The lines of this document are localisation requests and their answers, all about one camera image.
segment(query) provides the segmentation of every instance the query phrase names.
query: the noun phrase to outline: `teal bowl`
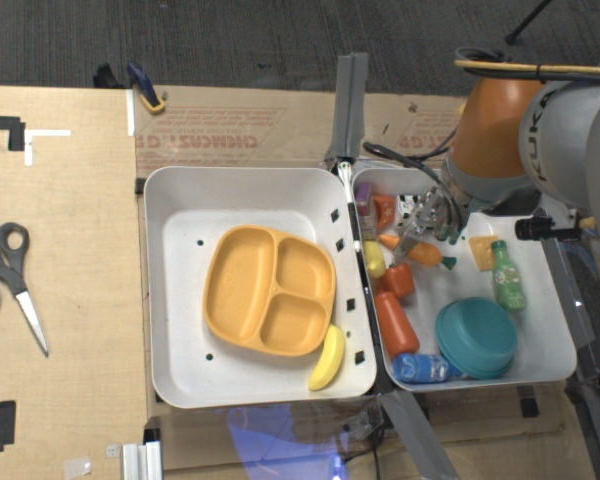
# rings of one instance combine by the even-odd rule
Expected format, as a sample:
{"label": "teal bowl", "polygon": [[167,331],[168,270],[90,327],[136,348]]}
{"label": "teal bowl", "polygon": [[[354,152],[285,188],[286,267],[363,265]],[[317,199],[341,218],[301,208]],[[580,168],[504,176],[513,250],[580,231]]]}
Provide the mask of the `teal bowl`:
{"label": "teal bowl", "polygon": [[518,344],[507,312],[482,297],[457,300],[440,310],[435,325],[440,352],[475,379],[495,379],[511,366]]}

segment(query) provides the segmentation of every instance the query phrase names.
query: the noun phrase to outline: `dark gray carpet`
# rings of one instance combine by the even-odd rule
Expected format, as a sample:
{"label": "dark gray carpet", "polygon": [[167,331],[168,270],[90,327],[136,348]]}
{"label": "dark gray carpet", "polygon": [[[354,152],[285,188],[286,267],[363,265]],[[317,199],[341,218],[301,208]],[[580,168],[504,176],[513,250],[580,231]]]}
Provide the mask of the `dark gray carpet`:
{"label": "dark gray carpet", "polygon": [[468,94],[458,46],[530,63],[600,61],[600,0],[0,0],[0,84],[90,87],[109,62],[128,83],[335,89],[337,56],[370,54],[368,92]]}

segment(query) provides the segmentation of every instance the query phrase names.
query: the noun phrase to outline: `scissors handle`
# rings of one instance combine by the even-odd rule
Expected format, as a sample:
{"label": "scissors handle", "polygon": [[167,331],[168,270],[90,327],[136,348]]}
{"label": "scissors handle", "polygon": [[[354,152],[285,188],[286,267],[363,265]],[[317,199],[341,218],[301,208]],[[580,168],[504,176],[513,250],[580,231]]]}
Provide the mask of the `scissors handle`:
{"label": "scissors handle", "polygon": [[[13,223],[8,223],[8,224],[9,224],[8,226],[7,226],[7,224],[0,226],[0,228],[7,226],[7,228],[5,228],[4,232],[1,234],[1,236],[3,236],[2,241],[6,241],[5,238],[8,238],[9,234],[11,233],[11,231],[9,231],[9,229]],[[20,265],[22,265],[24,263],[24,251],[26,251],[28,244],[29,244],[29,233],[26,233],[26,240],[25,240],[25,236],[23,235],[22,244],[20,245],[20,247],[18,247],[17,249],[12,249],[11,247],[9,247],[9,244],[7,243],[7,247],[4,250],[4,254],[7,255],[7,259],[9,261],[10,261],[10,257],[15,255],[16,265],[18,265],[18,262]],[[15,269],[11,268],[9,265],[6,264],[6,262],[4,260],[4,256],[3,256],[3,246],[2,246],[1,241],[0,241],[0,279],[2,279],[5,283],[7,283],[9,285],[9,288],[11,289],[11,292],[14,295],[17,295],[18,293],[27,291],[27,286],[22,278],[22,268],[20,271],[16,271]]]}
{"label": "scissors handle", "polygon": [[[9,236],[12,233],[20,235],[22,239],[18,247],[9,245]],[[24,272],[24,255],[29,249],[29,231],[27,231],[27,228],[15,222],[5,222],[0,226],[0,247],[9,260],[9,266],[22,276]]]}

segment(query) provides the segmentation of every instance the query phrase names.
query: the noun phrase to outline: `blue bottle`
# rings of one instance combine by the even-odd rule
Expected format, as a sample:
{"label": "blue bottle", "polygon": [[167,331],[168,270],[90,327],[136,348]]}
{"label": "blue bottle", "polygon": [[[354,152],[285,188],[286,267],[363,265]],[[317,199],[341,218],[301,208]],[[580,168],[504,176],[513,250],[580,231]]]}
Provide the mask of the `blue bottle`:
{"label": "blue bottle", "polygon": [[393,360],[393,375],[406,384],[431,384],[463,374],[442,356],[398,354]]}

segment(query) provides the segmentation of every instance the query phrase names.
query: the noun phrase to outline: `green bottle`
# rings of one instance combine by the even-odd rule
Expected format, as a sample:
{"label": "green bottle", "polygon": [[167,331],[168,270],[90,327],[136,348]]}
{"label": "green bottle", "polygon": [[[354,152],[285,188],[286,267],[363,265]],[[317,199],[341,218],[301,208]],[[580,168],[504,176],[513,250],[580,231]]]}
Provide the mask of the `green bottle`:
{"label": "green bottle", "polygon": [[507,243],[504,240],[496,240],[491,244],[491,250],[494,255],[492,278],[496,302],[507,311],[524,310],[527,301],[522,291],[520,272],[509,258]]}

